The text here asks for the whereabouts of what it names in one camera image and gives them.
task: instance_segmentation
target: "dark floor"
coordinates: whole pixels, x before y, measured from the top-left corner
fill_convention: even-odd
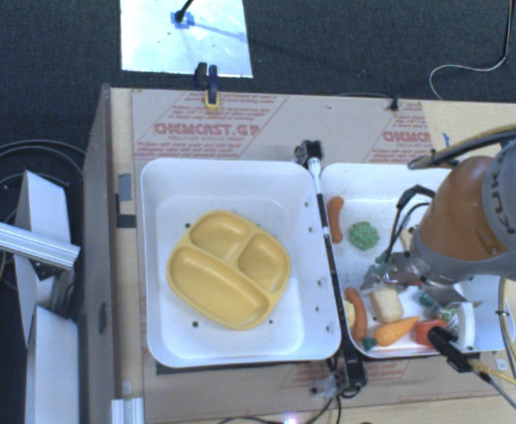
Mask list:
[[[284,94],[382,93],[435,99],[440,64],[489,67],[504,46],[509,0],[243,0],[253,79],[224,90]],[[87,145],[103,82],[190,88],[191,78],[122,72],[119,0],[0,0],[0,145],[44,138]],[[491,73],[448,70],[444,99],[516,102],[516,4],[509,60]],[[36,164],[1,163],[0,177]],[[0,191],[0,218],[16,203]],[[16,292],[0,286],[0,422],[24,416],[26,354]]]

